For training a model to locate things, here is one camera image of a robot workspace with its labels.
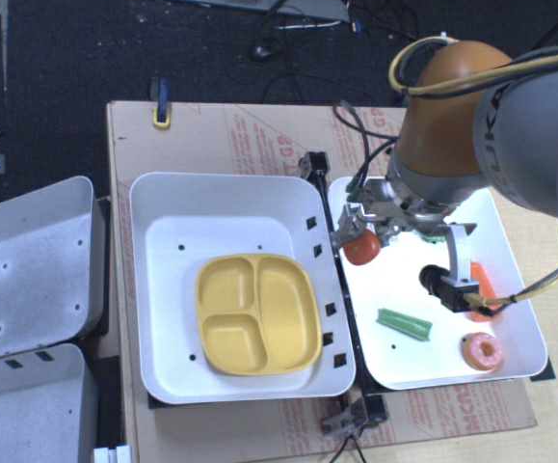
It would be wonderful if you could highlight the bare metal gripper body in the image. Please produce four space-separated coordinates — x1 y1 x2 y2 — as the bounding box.
357 177 457 238

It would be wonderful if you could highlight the red tomato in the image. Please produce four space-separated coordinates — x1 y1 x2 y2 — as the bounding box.
342 230 383 267

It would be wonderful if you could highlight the thin black rod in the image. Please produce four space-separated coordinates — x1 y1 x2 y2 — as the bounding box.
314 171 372 404

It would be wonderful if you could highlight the green celery stick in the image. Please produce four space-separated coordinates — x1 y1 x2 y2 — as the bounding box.
376 307 435 343

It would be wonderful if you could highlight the orange carrot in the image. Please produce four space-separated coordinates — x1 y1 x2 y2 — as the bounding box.
465 259 504 324

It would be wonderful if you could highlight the yellow divided plate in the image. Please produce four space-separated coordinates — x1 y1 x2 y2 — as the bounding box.
195 253 324 377

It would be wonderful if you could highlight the white plastic tray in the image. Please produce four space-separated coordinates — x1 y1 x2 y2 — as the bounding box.
327 176 549 392
128 171 358 406

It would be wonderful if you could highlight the brown cardboard board red print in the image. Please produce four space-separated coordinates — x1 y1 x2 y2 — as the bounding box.
106 100 539 463

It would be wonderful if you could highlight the pink doughnut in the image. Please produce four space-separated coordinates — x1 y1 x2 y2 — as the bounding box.
461 331 505 372

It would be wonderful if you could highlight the black block with thin wires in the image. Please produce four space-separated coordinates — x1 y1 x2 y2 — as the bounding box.
298 150 331 185
320 393 388 441

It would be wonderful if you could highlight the black cylinder on white bracket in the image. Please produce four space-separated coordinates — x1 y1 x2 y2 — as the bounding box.
418 223 482 313

